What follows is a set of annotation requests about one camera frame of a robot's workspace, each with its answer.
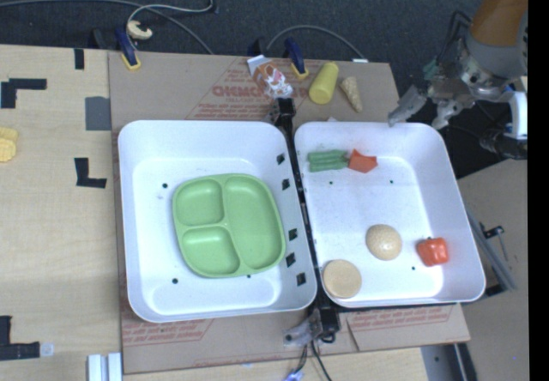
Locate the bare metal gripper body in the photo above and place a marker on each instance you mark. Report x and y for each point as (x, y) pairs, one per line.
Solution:
(454, 85)

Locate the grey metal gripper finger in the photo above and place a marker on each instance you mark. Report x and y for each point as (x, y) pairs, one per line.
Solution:
(407, 107)
(446, 115)

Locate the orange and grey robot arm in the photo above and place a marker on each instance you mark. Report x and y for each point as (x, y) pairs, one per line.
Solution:
(502, 14)

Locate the beige toy cone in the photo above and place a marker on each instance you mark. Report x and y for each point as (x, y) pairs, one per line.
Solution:
(352, 94)

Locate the orange toy wedge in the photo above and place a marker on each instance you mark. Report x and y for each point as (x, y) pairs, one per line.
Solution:
(362, 162)

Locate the yellow bottle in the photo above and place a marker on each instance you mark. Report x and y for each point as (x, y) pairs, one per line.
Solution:
(323, 85)

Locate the white plastic tray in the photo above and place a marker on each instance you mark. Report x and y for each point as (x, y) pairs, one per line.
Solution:
(146, 242)
(356, 203)

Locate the orange toy bell pepper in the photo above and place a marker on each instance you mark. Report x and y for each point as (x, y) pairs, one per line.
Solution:
(433, 251)

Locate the beige domed toy bun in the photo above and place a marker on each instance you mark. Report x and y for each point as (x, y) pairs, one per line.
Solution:
(384, 242)

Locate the white and orange carton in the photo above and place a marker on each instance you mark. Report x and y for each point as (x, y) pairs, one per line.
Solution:
(270, 76)

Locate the tan flat toy bun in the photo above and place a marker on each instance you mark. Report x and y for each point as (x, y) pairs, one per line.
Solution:
(342, 279)

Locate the green divided plate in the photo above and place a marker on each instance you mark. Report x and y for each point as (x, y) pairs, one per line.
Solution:
(253, 220)

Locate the brown cardboard board red print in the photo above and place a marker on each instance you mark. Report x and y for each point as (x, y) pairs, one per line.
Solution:
(180, 83)

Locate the cream curved toy piece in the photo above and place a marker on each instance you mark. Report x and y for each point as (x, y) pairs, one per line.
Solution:
(139, 31)

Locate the yellow toy corn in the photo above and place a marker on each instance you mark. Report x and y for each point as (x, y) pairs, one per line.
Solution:
(7, 145)

